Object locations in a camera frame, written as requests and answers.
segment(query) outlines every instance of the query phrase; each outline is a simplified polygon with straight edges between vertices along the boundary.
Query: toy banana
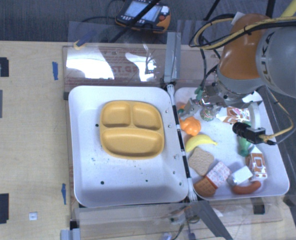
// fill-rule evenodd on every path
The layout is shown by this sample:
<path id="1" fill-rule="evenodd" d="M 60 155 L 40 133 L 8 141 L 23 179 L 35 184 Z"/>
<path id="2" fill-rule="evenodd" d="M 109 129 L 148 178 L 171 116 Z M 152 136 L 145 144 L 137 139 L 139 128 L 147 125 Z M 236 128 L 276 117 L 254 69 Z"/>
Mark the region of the toy banana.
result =
<path id="1" fill-rule="evenodd" d="M 187 152 L 192 151 L 196 146 L 201 144 L 214 144 L 217 145 L 218 143 L 213 141 L 208 135 L 206 134 L 199 134 L 196 136 L 191 137 L 185 144 L 185 149 Z"/>

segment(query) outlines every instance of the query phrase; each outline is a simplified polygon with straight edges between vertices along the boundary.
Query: sausage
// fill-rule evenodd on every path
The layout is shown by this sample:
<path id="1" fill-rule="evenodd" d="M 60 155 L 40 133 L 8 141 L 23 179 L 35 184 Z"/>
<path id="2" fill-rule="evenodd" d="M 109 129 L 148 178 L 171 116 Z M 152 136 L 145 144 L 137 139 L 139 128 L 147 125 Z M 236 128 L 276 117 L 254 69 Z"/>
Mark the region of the sausage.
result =
<path id="1" fill-rule="evenodd" d="M 258 188 L 261 187 L 261 183 L 259 181 L 253 181 L 249 186 L 233 186 L 232 191 L 238 195 L 246 195 L 255 192 Z"/>

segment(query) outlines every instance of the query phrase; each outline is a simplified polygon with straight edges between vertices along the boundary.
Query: gray floor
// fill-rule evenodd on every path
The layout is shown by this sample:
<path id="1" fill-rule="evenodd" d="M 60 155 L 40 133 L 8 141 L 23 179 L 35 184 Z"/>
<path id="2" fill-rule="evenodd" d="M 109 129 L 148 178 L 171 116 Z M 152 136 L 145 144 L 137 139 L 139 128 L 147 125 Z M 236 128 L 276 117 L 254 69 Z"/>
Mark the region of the gray floor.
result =
<path id="1" fill-rule="evenodd" d="M 106 7 L 111 0 L 0 0 L 0 40 L 67 42 L 69 22 L 81 22 L 85 18 L 106 16 Z M 184 25 L 202 23 L 215 0 L 162 0 L 171 8 L 169 30 L 183 31 Z M 276 0 L 273 17 L 278 17 L 292 0 Z M 268 0 L 221 0 L 212 17 L 226 13 L 265 14 Z M 109 6 L 109 16 L 115 16 L 122 2 L 115 1 Z M 105 24 L 105 18 L 93 23 Z M 212 35 L 219 37 L 227 29 L 215 28 Z M 276 95 L 296 122 L 296 100 Z M 278 109 L 269 111 L 273 128 L 287 127 L 287 119 Z M 290 189 L 285 202 L 291 207 L 296 223 L 296 132 L 280 145 L 282 157 L 290 179 Z"/>

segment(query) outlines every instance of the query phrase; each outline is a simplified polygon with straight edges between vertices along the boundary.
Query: white plastic tray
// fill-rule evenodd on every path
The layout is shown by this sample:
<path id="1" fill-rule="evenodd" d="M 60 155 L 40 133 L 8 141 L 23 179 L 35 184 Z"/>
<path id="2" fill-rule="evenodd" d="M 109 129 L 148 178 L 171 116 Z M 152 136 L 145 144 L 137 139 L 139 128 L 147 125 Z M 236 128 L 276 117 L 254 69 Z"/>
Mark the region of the white plastic tray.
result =
<path id="1" fill-rule="evenodd" d="M 175 102 L 177 108 L 186 104 L 189 98 L 194 98 L 195 88 L 180 88 L 175 93 Z M 266 129 L 266 134 L 272 134 L 271 124 L 264 107 L 263 102 L 259 105 L 260 111 L 260 124 L 261 127 Z M 232 172 L 240 169 L 245 165 L 244 157 L 240 156 L 237 152 L 238 141 L 236 134 L 232 131 L 232 125 L 229 123 L 221 122 L 215 118 L 213 121 L 206 122 L 201 119 L 200 113 L 195 115 L 197 119 L 201 121 L 202 134 L 209 135 L 218 145 L 204 144 L 200 145 L 202 149 L 213 154 L 215 160 L 210 168 L 214 167 L 219 161 L 223 161 L 226 166 L 230 168 Z M 189 136 L 183 132 L 184 143 L 188 140 Z M 267 145 L 264 143 L 258 144 L 257 147 L 263 153 L 266 169 L 267 179 L 263 181 L 260 189 L 252 194 L 237 195 L 231 191 L 231 187 L 228 183 L 220 186 L 215 195 L 212 197 L 201 197 L 205 200 L 230 200 L 240 198 L 254 198 L 254 197 L 268 197 L 268 196 L 280 196 L 285 194 L 289 189 L 289 179 L 281 158 L 281 154 L 277 145 Z M 202 179 L 192 168 L 190 168 L 190 174 L 193 183 Z"/>
<path id="2" fill-rule="evenodd" d="M 154 105 L 163 120 L 163 152 L 150 159 L 107 154 L 100 144 L 100 112 L 117 100 Z M 188 193 L 171 100 L 157 87 L 78 86 L 69 94 L 74 191 L 86 207 L 175 203 Z"/>

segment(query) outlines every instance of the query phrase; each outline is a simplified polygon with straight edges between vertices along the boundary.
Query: yellow pole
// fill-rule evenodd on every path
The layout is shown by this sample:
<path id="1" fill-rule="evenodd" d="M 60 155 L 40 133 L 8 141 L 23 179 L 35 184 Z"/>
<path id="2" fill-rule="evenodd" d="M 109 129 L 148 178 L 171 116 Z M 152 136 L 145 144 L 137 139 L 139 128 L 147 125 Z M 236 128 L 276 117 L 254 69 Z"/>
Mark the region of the yellow pole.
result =
<path id="1" fill-rule="evenodd" d="M 282 13 L 281 17 L 293 16 L 296 12 L 296 0 L 292 0 L 292 2 L 288 5 L 286 10 Z"/>

